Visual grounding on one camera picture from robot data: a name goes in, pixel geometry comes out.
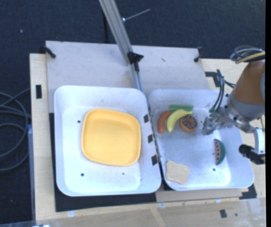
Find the black floor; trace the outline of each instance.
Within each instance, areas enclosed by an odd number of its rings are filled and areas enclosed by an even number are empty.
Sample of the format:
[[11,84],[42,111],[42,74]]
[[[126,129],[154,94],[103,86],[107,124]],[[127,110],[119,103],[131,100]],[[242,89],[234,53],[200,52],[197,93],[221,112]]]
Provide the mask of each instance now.
[[[266,0],[116,0],[128,20],[133,45],[202,47],[203,58],[229,58],[234,48],[265,49]],[[0,92],[15,96],[29,88],[29,54],[46,40],[105,42],[98,0],[0,0]],[[18,98],[31,113],[29,91]],[[0,104],[6,101],[0,95]],[[10,106],[20,109],[15,103]],[[23,136],[25,117],[0,113],[0,155]],[[27,137],[0,168],[13,166],[27,153]],[[0,224],[31,220],[29,162],[0,173]]]

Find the toy watermelon slice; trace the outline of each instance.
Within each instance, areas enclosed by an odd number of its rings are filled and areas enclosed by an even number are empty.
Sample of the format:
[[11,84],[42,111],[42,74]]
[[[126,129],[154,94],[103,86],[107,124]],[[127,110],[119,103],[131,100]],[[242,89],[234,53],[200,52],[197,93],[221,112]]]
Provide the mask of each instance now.
[[215,144],[215,155],[216,155],[216,165],[219,165],[225,158],[225,147],[223,142],[214,139]]

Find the table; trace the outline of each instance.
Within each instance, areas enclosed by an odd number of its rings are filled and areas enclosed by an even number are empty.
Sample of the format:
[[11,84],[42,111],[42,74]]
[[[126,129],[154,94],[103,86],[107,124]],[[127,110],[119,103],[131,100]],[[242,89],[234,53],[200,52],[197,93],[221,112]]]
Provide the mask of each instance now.
[[[248,203],[239,200],[243,193],[249,189],[229,191],[198,191],[198,192],[175,192],[157,191],[157,202],[137,205],[125,205],[114,207],[100,207],[74,211],[55,211],[54,181],[52,170],[52,156],[50,143],[50,129],[48,118],[48,83],[45,54],[30,54],[30,79],[31,79],[31,106],[32,106],[32,130],[33,130],[33,161],[34,161],[34,200],[35,218],[40,223],[47,223],[60,219],[60,223],[73,223],[82,226],[86,224],[102,223],[106,221],[113,226],[128,226],[139,224],[140,226],[175,226],[184,221],[184,210],[195,206],[202,215],[216,211],[219,207],[223,209],[235,208],[242,211]],[[224,59],[200,59],[204,71],[215,72],[219,69],[229,82],[236,82],[239,75],[246,66],[245,63],[235,65],[234,62]],[[36,89],[40,86],[41,95],[37,95]],[[216,88],[212,78],[208,78],[208,85],[211,89]],[[261,127],[260,121],[252,125]],[[245,144],[254,145],[254,137],[250,134],[241,133]],[[255,175],[254,186],[257,192],[257,199],[248,200],[249,204],[257,206],[262,212],[265,210],[265,165],[252,164]],[[249,221],[252,220],[253,212],[245,211]]]

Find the yellow banana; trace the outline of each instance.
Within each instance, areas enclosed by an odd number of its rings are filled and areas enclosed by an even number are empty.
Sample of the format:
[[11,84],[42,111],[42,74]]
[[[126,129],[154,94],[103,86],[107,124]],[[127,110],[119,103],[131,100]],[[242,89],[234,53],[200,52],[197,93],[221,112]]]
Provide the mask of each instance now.
[[178,119],[180,119],[181,117],[184,117],[187,114],[192,114],[192,111],[186,111],[183,109],[178,109],[176,111],[174,111],[172,114],[169,115],[168,119],[167,119],[167,130],[169,132],[173,131],[173,128],[175,126],[175,123],[177,122]]

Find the chocolate donut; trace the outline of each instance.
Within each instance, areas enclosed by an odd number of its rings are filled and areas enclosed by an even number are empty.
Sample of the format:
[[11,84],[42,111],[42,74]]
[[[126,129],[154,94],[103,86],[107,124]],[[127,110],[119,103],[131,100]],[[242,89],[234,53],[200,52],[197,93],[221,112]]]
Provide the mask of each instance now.
[[180,119],[180,127],[187,133],[193,132],[198,126],[197,119],[188,114]]

